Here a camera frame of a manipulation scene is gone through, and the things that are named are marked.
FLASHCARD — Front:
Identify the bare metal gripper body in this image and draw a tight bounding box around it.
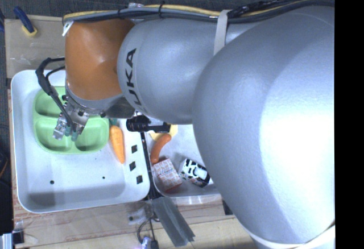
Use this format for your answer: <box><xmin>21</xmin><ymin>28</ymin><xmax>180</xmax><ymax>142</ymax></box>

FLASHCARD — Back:
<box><xmin>59</xmin><ymin>101</ymin><xmax>90</xmax><ymax>131</ymax></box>

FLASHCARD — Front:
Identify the green divided plate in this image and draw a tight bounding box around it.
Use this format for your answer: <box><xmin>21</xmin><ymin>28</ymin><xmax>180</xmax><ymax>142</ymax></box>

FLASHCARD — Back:
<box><xmin>32</xmin><ymin>85</ymin><xmax>111</xmax><ymax>155</ymax></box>

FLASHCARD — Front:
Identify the orange carrot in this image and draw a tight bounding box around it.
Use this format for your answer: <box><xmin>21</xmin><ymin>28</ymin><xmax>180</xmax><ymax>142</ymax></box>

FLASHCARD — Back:
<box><xmin>109</xmin><ymin>118</ymin><xmax>126</xmax><ymax>165</ymax></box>

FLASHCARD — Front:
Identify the white plastic tray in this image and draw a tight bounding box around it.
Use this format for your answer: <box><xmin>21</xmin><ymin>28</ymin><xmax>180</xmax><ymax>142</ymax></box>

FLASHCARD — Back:
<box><xmin>144</xmin><ymin>123</ymin><xmax>226</xmax><ymax>199</ymax></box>
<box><xmin>10</xmin><ymin>69</ymin><xmax>151</xmax><ymax>214</ymax></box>

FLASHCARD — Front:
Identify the thin black and white rod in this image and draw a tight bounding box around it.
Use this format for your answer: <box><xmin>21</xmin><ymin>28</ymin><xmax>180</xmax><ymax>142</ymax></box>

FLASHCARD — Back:
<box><xmin>139</xmin><ymin>131</ymin><xmax>156</xmax><ymax>201</ymax></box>

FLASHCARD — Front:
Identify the orange sausage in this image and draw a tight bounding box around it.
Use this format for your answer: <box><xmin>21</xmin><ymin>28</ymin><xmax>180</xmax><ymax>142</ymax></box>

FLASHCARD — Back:
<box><xmin>150</xmin><ymin>133</ymin><xmax>172</xmax><ymax>165</ymax></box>

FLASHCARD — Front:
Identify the yellow banana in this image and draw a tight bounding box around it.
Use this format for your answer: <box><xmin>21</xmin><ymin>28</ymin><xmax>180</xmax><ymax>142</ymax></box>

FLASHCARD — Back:
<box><xmin>148</xmin><ymin>124</ymin><xmax>179</xmax><ymax>141</ymax></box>

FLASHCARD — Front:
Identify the orange and white carton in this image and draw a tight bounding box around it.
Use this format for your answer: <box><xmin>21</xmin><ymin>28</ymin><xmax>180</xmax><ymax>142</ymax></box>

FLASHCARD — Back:
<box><xmin>151</xmin><ymin>157</ymin><xmax>183</xmax><ymax>193</ymax></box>

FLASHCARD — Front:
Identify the black and white carton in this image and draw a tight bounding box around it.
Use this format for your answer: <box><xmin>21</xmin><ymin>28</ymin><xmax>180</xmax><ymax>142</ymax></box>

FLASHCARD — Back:
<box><xmin>178</xmin><ymin>157</ymin><xmax>213</xmax><ymax>189</ymax></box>

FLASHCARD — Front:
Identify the black cylinder on white bracket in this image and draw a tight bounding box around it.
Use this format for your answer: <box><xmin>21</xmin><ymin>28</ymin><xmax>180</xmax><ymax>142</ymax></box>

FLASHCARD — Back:
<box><xmin>126</xmin><ymin>115</ymin><xmax>172</xmax><ymax>134</ymax></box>

